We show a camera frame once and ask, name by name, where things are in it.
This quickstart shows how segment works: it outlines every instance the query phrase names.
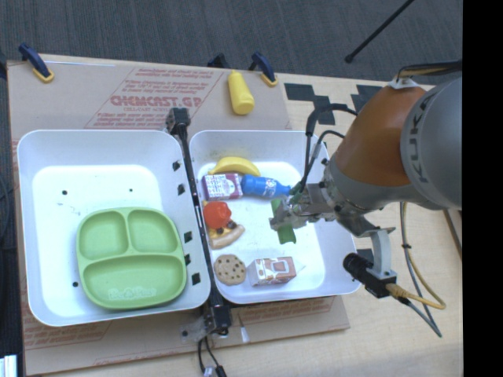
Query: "green object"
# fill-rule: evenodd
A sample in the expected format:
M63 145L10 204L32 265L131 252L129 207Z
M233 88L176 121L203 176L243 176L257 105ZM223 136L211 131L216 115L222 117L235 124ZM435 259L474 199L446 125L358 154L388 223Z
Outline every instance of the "green object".
M273 216L276 213L276 209L280 206L281 198L272 199L270 205L273 208ZM280 244L285 244L287 242L297 243L297 238L293 232L292 225L283 225L277 230L277 236L280 239Z
M77 229L84 291L107 309L139 309L179 296L187 280L178 231L159 210L124 207L87 215Z

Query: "table surface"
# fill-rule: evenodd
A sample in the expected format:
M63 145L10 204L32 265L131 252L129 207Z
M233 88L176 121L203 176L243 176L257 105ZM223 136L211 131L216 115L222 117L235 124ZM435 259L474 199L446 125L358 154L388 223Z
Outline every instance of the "table surface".
M313 86L317 95L329 96L333 90L346 91L346 103L353 107L351 94L358 83L382 86L382 82L331 79L304 75L277 75L285 83ZM293 130L304 130L312 102L285 103ZM315 133L332 129L345 133L353 116L334 112L335 126L318 125ZM333 153L340 142L328 137L327 148ZM382 211L367 217L375 225L396 227L390 235L392 269L398 274L398 283L415 291L409 277L401 247L399 205L390 204ZM218 362L228 376L459 376L464 372L463 360L463 304L462 260L457 241L453 238L443 211L425 210L410 204L406 215L406 233L412 246L412 256L423 278L446 303L444 310L431 309L442 338L409 307L393 298L376 299L363 287L345 295L343 303L351 327L342 331L304 335L242 346L222 347L214 350ZM369 239L355 239L358 249L370 248ZM210 357L204 351L209 364ZM113 364L59 372L59 376L136 376L136 375L201 375L196 353Z

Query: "hole in bin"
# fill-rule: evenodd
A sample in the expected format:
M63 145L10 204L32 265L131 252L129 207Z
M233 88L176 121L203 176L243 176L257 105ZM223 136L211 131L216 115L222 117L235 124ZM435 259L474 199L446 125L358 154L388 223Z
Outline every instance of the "hole in bin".
M192 275L192 285L197 285L199 282L201 282L201 276L199 273L194 273Z

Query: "toy banana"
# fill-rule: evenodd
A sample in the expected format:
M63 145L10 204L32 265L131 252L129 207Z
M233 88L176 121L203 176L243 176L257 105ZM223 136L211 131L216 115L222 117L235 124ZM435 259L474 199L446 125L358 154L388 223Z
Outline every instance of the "toy banana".
M252 161L240 156L224 156L213 169L208 171L208 174L234 172L260 176L259 168Z

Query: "yellow bottle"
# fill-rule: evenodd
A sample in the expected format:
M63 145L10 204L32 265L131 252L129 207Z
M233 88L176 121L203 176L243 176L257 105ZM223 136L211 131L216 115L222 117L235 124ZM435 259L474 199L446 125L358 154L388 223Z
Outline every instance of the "yellow bottle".
M229 74L228 82L230 103L234 113L237 115L247 115L255 107L255 99L248 85L246 85L243 75L240 72L232 70Z

